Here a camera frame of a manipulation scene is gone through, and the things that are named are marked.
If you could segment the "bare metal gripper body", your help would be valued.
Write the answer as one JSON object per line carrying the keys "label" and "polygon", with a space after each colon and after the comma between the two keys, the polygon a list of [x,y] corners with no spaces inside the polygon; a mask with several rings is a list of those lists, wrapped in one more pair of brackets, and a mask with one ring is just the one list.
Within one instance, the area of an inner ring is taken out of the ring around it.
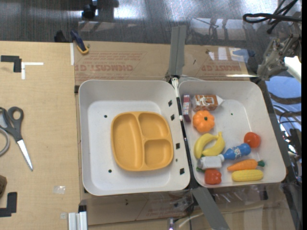
{"label": "bare metal gripper body", "polygon": [[285,68],[285,58],[298,58],[301,63],[301,35],[290,34],[282,41],[273,38],[264,53],[263,65],[266,68]]}

